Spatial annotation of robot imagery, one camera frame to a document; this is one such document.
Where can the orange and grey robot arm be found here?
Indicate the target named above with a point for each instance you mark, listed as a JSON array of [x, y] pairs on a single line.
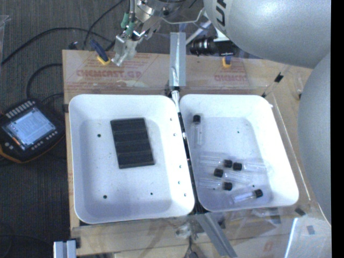
[[268, 17]]

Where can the black ribbed rectangular rack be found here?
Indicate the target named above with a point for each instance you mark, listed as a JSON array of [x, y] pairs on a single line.
[[132, 143]]

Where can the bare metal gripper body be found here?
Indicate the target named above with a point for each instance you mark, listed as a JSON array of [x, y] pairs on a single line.
[[146, 12]]

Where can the black cylinder on white bracket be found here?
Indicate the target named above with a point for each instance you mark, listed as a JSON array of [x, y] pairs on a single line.
[[204, 46]]

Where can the clear vial with black cap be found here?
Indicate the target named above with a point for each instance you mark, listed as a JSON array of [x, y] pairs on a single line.
[[228, 186], [218, 172], [197, 128], [258, 193], [237, 166], [228, 163]]

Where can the white plastic tray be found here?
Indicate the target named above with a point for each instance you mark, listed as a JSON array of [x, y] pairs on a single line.
[[250, 111], [107, 187]]

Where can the brown cardboard board, red print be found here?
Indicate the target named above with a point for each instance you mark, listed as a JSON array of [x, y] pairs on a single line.
[[150, 71]]

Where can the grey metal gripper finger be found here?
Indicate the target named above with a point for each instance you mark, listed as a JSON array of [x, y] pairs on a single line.
[[119, 50], [130, 50]]

